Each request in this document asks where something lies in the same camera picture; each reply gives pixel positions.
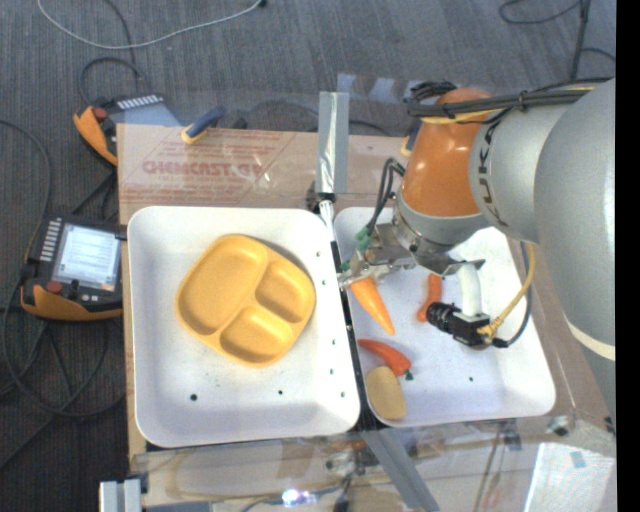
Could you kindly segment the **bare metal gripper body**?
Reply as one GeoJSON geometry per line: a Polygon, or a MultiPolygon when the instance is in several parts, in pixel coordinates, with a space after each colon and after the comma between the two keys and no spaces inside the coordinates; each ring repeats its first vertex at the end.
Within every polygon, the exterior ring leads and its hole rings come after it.
{"type": "Polygon", "coordinates": [[[420,266],[436,274],[444,274],[453,264],[450,246],[438,244],[411,230],[406,224],[377,224],[364,250],[364,261],[370,267],[407,269],[420,266]]]}

